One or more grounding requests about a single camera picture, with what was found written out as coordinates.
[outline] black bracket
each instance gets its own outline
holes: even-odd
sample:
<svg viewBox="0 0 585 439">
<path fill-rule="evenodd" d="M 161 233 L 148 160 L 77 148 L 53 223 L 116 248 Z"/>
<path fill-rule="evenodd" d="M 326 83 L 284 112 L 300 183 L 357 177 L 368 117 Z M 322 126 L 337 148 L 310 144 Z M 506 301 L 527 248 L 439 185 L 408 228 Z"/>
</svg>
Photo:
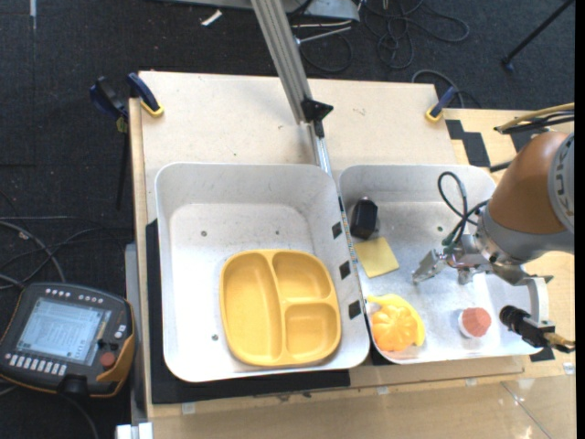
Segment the black bracket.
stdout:
<svg viewBox="0 0 585 439">
<path fill-rule="evenodd" d="M 307 122 L 314 123 L 314 134 L 319 138 L 325 136 L 322 120 L 333 110 L 333 106 L 323 102 L 305 98 L 301 101 L 304 118 Z"/>
</svg>

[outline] black floor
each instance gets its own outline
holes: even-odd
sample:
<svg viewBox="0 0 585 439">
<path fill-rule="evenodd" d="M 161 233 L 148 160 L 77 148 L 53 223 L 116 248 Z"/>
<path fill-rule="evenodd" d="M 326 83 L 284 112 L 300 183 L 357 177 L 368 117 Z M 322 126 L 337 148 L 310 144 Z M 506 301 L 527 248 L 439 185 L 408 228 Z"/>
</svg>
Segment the black floor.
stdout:
<svg viewBox="0 0 585 439">
<path fill-rule="evenodd" d="M 224 9 L 203 27 L 215 8 L 143 0 L 33 1 L 0 0 L 0 222 L 55 246 L 68 281 L 123 294 L 122 249 L 133 238 L 130 177 L 117 209 L 123 135 L 91 104 L 89 87 L 106 76 L 126 97 L 124 77 L 136 70 L 276 72 L 251 11 Z M 453 107 L 463 101 L 469 108 L 536 110 L 574 102 L 574 5 L 514 57 L 514 71 L 501 63 L 565 1 L 389 0 L 388 18 L 381 0 L 368 0 L 362 22 L 342 37 L 302 45 L 305 69 L 309 77 L 332 79 L 414 77 L 434 83 L 439 95 L 447 77 L 462 91 Z M 315 21 L 301 16 L 292 22 Z M 319 31 L 295 32 L 304 38 Z M 0 275 L 19 282 L 57 280 L 46 254 L 32 252 L 34 242 L 25 237 L 0 225 Z M 4 281 L 0 287 L 4 330 L 18 291 Z M 3 395 L 5 388 L 0 386 L 3 439 L 90 437 L 84 416 L 60 397 L 23 388 Z M 127 390 L 87 405 L 102 439 L 130 421 L 127 405 Z"/>
</svg>

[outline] wooden table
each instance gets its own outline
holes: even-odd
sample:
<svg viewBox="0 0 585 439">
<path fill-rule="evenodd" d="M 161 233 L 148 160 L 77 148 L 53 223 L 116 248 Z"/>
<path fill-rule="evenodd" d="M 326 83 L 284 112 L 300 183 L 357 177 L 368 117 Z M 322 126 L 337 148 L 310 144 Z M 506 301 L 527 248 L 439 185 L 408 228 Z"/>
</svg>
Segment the wooden table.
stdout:
<svg viewBox="0 0 585 439">
<path fill-rule="evenodd" d="M 164 72 L 140 76 L 165 107 L 165 114 L 155 119 L 136 99 L 129 105 L 143 341 L 139 357 L 146 398 L 142 421 L 152 423 L 154 437 L 369 438 L 388 437 L 388 431 L 402 437 L 501 437 L 527 428 L 532 437 L 545 437 L 539 434 L 567 431 L 567 421 L 550 414 L 553 399 L 565 405 L 563 414 L 572 430 L 575 377 L 566 372 L 574 369 L 574 353 L 556 353 L 555 360 L 538 363 L 529 357 L 501 357 L 374 366 L 366 360 L 350 370 L 349 388 L 152 404 L 144 227 L 155 218 L 156 172 L 175 161 L 302 164 L 312 163 L 314 156 L 307 130 L 294 122 L 277 78 Z M 452 109 L 444 119 L 429 123 L 424 113 L 437 102 L 432 85 L 310 84 L 316 100 L 335 107 L 324 121 L 334 177 L 353 164 L 467 164 L 463 144 L 451 139 L 445 119 L 461 121 L 465 132 L 481 133 L 492 164 L 514 157 L 509 137 L 493 127 L 521 112 Z M 502 174 L 494 174 L 496 182 Z M 527 267 L 531 273 L 555 276 L 548 286 L 550 318 L 559 333 L 574 337 L 573 256 L 552 252 Z M 542 411 L 543 422 L 534 412 L 528 414 L 528 408 L 516 408 L 518 395 L 523 402 L 532 399 L 530 389 L 542 378 L 552 379 L 538 383 L 550 404 L 543 405 L 540 395 L 530 404 Z"/>
</svg>

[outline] yellow plate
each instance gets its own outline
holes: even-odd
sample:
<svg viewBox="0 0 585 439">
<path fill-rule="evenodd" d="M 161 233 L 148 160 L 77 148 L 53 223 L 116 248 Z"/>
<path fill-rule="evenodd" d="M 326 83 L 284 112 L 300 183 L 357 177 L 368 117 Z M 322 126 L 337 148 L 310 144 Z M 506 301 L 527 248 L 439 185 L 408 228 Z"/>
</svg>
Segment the yellow plate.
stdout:
<svg viewBox="0 0 585 439">
<path fill-rule="evenodd" d="M 341 338 L 335 287 L 307 252 L 257 250 L 231 256 L 219 282 L 229 349 L 256 366 L 314 363 Z"/>
</svg>

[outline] yellow sponge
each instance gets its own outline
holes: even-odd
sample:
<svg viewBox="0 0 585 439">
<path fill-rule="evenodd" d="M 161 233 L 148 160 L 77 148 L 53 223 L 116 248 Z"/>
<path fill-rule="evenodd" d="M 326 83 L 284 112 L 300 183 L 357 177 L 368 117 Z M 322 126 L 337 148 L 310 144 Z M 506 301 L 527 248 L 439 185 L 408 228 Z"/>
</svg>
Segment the yellow sponge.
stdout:
<svg viewBox="0 0 585 439">
<path fill-rule="evenodd" d="M 368 278 L 397 270 L 400 265 L 386 238 L 363 241 L 355 246 L 357 258 L 361 262 Z"/>
</svg>

